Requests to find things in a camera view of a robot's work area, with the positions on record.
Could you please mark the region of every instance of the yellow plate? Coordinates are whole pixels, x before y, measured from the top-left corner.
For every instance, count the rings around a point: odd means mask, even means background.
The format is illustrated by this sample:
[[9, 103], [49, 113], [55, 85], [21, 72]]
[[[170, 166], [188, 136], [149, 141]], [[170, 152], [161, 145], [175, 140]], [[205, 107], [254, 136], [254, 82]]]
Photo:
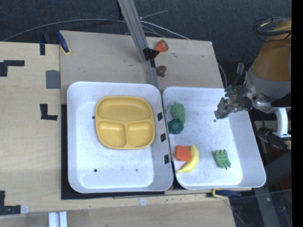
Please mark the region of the yellow plate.
[[102, 98], [95, 111], [101, 143], [113, 149], [140, 149], [152, 144], [155, 122], [150, 104], [134, 96]]

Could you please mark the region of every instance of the toy banana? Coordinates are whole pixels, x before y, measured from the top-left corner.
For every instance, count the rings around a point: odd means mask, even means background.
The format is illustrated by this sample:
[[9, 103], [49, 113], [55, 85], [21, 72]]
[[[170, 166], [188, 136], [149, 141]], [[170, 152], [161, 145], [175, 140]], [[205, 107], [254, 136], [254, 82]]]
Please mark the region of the toy banana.
[[194, 145], [192, 145], [190, 147], [189, 151], [190, 151], [190, 155], [191, 155], [191, 160], [187, 161], [179, 170], [176, 171], [176, 173], [190, 172], [198, 164], [198, 161], [199, 161], [199, 151], [198, 151], [198, 149]]

